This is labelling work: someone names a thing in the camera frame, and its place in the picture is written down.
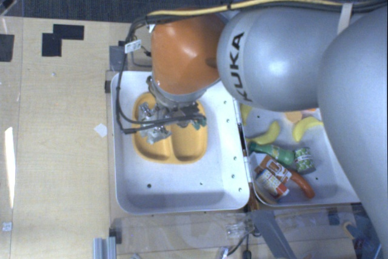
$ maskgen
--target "green bottle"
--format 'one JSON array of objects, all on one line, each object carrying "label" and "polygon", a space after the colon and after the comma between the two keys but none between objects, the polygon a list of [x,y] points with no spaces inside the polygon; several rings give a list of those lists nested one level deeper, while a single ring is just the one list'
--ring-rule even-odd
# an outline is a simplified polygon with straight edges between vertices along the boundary
[{"label": "green bottle", "polygon": [[259,145],[253,141],[249,144],[249,152],[264,152],[285,166],[290,166],[295,159],[294,151],[285,150],[274,145]]}]

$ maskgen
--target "transparent plastic panel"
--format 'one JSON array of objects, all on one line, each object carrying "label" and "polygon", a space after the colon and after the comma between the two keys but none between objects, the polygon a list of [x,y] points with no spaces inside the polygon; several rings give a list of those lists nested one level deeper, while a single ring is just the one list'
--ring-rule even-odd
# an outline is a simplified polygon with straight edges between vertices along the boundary
[{"label": "transparent plastic panel", "polygon": [[23,0],[0,0],[0,258],[10,256],[22,69]]}]

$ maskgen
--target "green can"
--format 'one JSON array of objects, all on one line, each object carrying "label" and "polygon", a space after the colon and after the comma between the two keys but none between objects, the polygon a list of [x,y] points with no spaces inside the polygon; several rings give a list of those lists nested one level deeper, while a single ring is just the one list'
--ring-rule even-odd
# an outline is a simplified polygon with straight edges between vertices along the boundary
[{"label": "green can", "polygon": [[311,156],[310,148],[300,148],[295,151],[295,165],[299,174],[314,172],[315,166]]}]

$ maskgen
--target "banana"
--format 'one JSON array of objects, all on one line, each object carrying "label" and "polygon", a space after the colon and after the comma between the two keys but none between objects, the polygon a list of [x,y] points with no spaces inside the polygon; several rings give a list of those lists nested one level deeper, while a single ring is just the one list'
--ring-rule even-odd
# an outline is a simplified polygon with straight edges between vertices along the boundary
[{"label": "banana", "polygon": [[293,139],[298,143],[301,141],[304,133],[314,127],[314,126],[322,126],[323,122],[314,118],[313,116],[308,116],[307,118],[302,119],[298,123],[295,124],[295,127],[292,130]]},{"label": "banana", "polygon": [[245,104],[240,104],[241,118],[244,126],[247,125],[248,114],[250,113],[251,110],[252,110],[252,107]]},{"label": "banana", "polygon": [[268,131],[255,138],[248,138],[247,141],[257,143],[259,145],[272,144],[280,134],[280,125],[278,121],[274,121],[268,128]]}]

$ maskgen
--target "sausage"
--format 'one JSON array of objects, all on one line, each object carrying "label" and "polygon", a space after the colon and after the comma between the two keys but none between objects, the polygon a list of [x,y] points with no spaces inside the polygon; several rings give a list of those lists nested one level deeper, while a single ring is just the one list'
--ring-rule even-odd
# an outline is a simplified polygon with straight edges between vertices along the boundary
[{"label": "sausage", "polygon": [[305,196],[307,198],[315,197],[315,192],[314,192],[313,188],[311,188],[310,184],[294,170],[289,169],[289,171],[291,173],[290,179],[302,189]]}]

